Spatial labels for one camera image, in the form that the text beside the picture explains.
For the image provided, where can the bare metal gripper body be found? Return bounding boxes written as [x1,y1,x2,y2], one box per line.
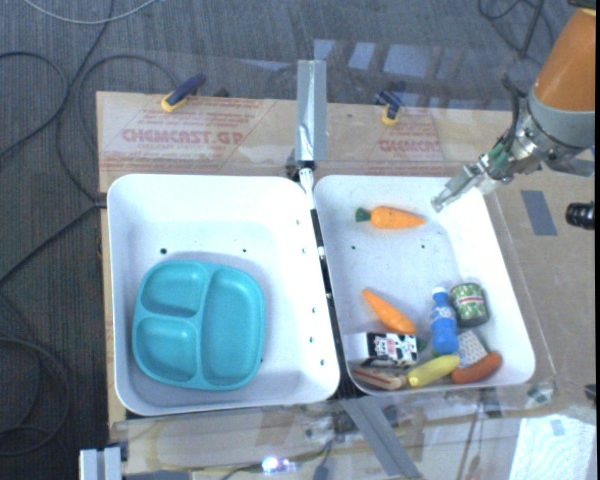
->
[477,115,551,195]

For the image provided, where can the cow print carton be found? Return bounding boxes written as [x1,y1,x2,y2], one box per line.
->
[347,331,420,368]

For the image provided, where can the brown cardboard board red print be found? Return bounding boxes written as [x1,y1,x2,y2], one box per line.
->
[95,91,597,475]

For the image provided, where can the green can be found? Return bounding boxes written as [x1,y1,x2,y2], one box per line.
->
[449,281,491,329]

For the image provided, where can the black cylinder on white bracket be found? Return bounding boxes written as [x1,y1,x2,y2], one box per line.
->
[565,200,596,231]

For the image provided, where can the white patterned packet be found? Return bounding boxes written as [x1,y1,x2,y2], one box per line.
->
[456,329,489,367]

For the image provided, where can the orange sausage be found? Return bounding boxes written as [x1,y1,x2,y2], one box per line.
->
[450,350,504,386]

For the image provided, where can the tan bread slice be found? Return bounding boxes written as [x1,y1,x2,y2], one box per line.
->
[351,365,409,392]

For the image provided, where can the white plastic tray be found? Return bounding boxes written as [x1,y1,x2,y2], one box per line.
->
[312,174,537,397]
[106,173,342,417]

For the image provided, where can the blue divided plate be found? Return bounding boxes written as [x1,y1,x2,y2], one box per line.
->
[130,259,267,392]

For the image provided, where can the yellow banana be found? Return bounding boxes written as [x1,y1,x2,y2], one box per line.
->
[406,353,462,389]

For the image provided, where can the blue bottle white cap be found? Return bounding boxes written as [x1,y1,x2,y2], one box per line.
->
[429,286,461,356]

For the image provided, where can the orange carrot with green top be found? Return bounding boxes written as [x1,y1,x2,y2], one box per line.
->
[354,205,427,231]

